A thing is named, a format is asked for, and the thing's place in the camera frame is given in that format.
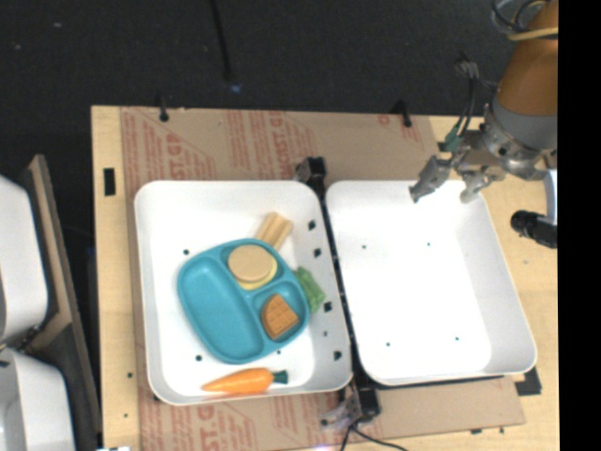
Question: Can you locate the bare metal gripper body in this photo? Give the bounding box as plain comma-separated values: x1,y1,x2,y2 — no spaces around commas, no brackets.
449,127,554,181

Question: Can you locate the white plastic tray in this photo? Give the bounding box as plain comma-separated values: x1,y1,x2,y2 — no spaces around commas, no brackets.
324,179,538,388
133,179,355,407

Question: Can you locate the green lettuce leaf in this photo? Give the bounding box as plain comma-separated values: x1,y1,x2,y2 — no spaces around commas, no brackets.
295,266,327,315

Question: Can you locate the brown cardboard board red print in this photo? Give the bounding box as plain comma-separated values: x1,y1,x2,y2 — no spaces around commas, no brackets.
119,105,528,451

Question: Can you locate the tan round biscuit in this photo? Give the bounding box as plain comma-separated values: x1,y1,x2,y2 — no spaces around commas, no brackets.
226,243,279,292

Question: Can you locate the brown waffle slice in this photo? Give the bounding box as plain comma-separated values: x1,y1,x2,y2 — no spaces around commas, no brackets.
260,292,301,340

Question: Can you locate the blue divided plate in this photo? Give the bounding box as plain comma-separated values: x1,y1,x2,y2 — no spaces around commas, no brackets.
176,238,313,365

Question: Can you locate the orange carrot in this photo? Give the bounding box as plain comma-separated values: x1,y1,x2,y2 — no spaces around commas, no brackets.
201,366,289,395

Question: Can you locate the black cylinder on white bracket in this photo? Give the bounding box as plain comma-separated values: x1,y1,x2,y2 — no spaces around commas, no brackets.
510,166,559,250

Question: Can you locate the black block with thin wires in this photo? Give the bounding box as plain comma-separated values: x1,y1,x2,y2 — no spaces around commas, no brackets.
295,155,328,183
348,384,382,421

